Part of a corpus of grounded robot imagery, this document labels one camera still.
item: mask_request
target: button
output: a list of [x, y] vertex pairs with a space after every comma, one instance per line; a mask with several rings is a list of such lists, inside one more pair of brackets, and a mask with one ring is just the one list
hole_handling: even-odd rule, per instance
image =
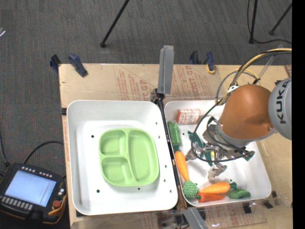
[[58, 201], [58, 200], [54, 200], [53, 201], [53, 208], [54, 209], [57, 209], [57, 208], [59, 208], [61, 206], [61, 202], [60, 201]]

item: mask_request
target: orange carrot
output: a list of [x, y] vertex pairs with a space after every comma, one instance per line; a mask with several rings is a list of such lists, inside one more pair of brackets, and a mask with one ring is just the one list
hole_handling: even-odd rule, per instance
[[230, 184], [228, 182], [220, 181], [201, 189], [199, 192], [218, 194], [218, 193], [225, 193], [229, 191], [229, 189], [230, 189]]
[[223, 195], [219, 194], [208, 194], [208, 193], [197, 193], [196, 199], [198, 202], [207, 202], [207, 201], [214, 201], [214, 200], [221, 200], [223, 199]]
[[179, 173], [181, 174], [181, 176], [184, 178], [185, 181], [189, 181], [190, 180], [189, 171], [187, 169], [184, 154], [180, 151], [176, 151], [174, 155]]

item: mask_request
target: screen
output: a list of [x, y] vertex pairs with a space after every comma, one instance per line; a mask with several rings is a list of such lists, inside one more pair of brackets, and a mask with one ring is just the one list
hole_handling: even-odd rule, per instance
[[18, 170], [5, 195], [46, 207], [56, 181]]

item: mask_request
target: wooden table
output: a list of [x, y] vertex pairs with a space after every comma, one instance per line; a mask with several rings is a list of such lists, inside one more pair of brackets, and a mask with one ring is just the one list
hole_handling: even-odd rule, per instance
[[[81, 77], [71, 64], [59, 65], [61, 105], [65, 113], [68, 105], [74, 100], [143, 100], [148, 101], [150, 93], [158, 85], [157, 64], [84, 64], [88, 75]], [[166, 96], [171, 100], [208, 100], [214, 99], [217, 88], [227, 74], [239, 68], [239, 65], [217, 65], [215, 74], [208, 74], [206, 65], [174, 65], [172, 94]], [[252, 73], [258, 75], [261, 65], [249, 67]], [[285, 66], [270, 66], [262, 76], [261, 86], [272, 91], [275, 82], [288, 78]], [[231, 76], [223, 83], [220, 95], [225, 93], [232, 80]], [[253, 78], [242, 74], [240, 85], [252, 83]], [[175, 214], [171, 211], [160, 213], [140, 213], [108, 216], [77, 216], [71, 196], [71, 170], [69, 157], [69, 141], [67, 116], [62, 116], [65, 160], [67, 172], [68, 201], [70, 225], [73, 229], [95, 228], [143, 228], [157, 229], [162, 217], [170, 220]], [[267, 170], [273, 198], [257, 201], [252, 204], [252, 213], [244, 214], [234, 208], [213, 208], [207, 214], [208, 228], [213, 223], [220, 223], [221, 227], [249, 228], [249, 229], [289, 229], [293, 228], [292, 209], [292, 141], [279, 134], [257, 141], [260, 153]]]

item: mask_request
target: black pole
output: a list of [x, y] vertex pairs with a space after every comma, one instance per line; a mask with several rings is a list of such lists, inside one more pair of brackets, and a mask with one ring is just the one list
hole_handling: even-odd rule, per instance
[[251, 32], [250, 32], [250, 40], [249, 43], [253, 44], [254, 40], [253, 40], [253, 34], [254, 34], [254, 25], [255, 25], [255, 17], [256, 17], [256, 10], [257, 10], [257, 2], [258, 0], [254, 1], [254, 10], [253, 10], [253, 18], [252, 18], [252, 27], [251, 27]]
[[273, 35], [278, 27], [278, 25], [282, 22], [283, 18], [286, 16], [286, 14], [289, 12], [289, 10], [292, 8], [292, 2], [290, 3], [289, 7], [286, 9], [286, 11], [283, 13], [282, 17], [279, 19], [279, 21], [276, 23], [276, 25], [273, 27], [271, 31], [269, 31], [270, 35]]
[[123, 6], [121, 7], [121, 9], [120, 9], [118, 15], [116, 16], [114, 22], [112, 23], [111, 27], [109, 28], [109, 30], [108, 30], [106, 36], [104, 37], [103, 41], [100, 43], [100, 46], [101, 46], [102, 48], [106, 47], [106, 40], [107, 40], [107, 38], [109, 37], [111, 31], [113, 30], [113, 28], [114, 28], [116, 22], [119, 20], [121, 14], [123, 13], [123, 11], [124, 11], [125, 7], [127, 6], [128, 2], [129, 2], [129, 0], [126, 0], [126, 1], [125, 1], [125, 3], [124, 3]]

